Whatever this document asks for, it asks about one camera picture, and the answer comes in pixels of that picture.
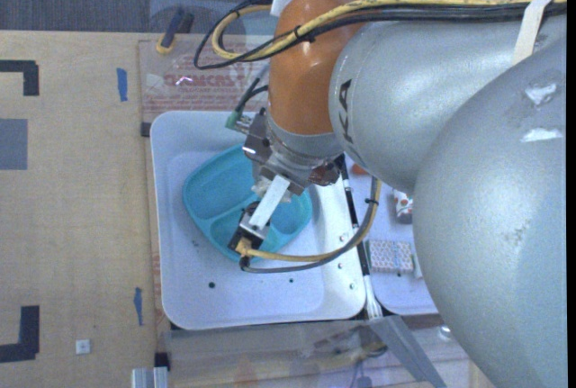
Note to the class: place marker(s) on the orange patterned packet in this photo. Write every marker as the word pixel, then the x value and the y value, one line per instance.
pixel 390 256

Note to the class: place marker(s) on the small orange toy food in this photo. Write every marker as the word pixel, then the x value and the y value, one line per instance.
pixel 358 169

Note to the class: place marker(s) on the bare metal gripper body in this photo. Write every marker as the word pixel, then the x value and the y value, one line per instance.
pixel 288 168

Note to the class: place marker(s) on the thin black and white rod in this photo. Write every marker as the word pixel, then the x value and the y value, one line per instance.
pixel 362 258

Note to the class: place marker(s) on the white carton with orange dots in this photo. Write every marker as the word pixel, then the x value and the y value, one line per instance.
pixel 402 208

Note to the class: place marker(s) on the white plastic tray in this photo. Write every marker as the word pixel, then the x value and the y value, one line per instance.
pixel 252 291
pixel 391 294

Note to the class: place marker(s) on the blue divided plate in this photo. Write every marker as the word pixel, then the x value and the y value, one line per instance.
pixel 216 192

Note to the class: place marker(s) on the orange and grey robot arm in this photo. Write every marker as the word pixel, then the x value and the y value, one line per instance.
pixel 405 116

